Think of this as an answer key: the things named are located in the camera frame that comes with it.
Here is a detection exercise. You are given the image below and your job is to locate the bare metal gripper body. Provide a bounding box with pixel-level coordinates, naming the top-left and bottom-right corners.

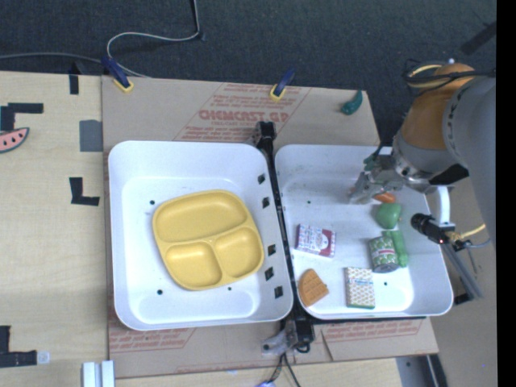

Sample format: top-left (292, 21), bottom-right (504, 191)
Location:
top-left (360, 155), bottom-right (431, 194)

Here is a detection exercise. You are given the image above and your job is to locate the green bell pepper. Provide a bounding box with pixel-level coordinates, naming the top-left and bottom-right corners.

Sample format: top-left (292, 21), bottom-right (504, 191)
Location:
top-left (375, 202), bottom-right (403, 231)

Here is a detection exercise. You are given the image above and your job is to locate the white plastic tray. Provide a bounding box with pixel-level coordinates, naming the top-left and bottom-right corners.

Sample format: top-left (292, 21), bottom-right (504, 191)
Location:
top-left (273, 143), bottom-right (455, 321)
top-left (107, 139), bottom-right (295, 332)

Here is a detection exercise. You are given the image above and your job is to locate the green and white can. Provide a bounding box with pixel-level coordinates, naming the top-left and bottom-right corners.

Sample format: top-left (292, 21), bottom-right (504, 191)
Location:
top-left (367, 235), bottom-right (400, 274)

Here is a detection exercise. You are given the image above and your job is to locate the green cucumber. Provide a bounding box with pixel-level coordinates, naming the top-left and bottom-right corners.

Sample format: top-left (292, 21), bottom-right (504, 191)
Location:
top-left (389, 229), bottom-right (410, 268)

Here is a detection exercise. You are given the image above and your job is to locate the red and white carton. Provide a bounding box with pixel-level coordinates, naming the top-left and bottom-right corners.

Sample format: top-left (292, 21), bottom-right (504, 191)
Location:
top-left (293, 223), bottom-right (337, 259)

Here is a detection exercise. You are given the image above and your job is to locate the dark green toy vegetable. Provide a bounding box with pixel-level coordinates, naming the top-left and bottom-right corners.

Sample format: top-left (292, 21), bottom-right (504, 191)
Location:
top-left (339, 89), bottom-right (364, 116)

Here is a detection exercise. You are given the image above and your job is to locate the thin black rod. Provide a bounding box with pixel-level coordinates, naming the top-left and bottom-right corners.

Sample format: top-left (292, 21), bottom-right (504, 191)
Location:
top-left (264, 135), bottom-right (302, 323)

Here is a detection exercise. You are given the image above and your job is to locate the white carton with dotted pattern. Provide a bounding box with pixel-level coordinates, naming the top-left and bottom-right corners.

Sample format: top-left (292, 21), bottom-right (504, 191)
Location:
top-left (343, 266), bottom-right (377, 310)

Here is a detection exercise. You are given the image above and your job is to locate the orange biscuit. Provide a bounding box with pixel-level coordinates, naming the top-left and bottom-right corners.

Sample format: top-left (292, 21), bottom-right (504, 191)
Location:
top-left (297, 268), bottom-right (330, 308)

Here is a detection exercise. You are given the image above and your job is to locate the yellow divided plate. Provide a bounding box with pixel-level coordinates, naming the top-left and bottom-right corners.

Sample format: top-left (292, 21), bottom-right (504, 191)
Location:
top-left (151, 189), bottom-right (266, 292)

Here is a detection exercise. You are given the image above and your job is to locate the brown cardboard board red print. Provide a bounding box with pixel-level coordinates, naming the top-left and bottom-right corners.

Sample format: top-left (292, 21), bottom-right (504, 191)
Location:
top-left (100, 74), bottom-right (440, 379)

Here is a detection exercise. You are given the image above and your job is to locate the pink watermelon slice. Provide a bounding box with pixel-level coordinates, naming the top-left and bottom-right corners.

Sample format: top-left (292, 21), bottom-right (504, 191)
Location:
top-left (0, 127), bottom-right (31, 154)

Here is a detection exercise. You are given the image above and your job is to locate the black cylinder on white bracket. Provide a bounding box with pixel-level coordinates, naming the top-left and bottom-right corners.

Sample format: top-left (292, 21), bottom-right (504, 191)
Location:
top-left (410, 185), bottom-right (457, 244)

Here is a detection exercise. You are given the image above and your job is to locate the black block with thin wires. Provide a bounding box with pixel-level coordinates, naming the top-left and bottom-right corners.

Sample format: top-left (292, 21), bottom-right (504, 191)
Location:
top-left (281, 318), bottom-right (316, 353)
top-left (250, 120), bottom-right (277, 149)

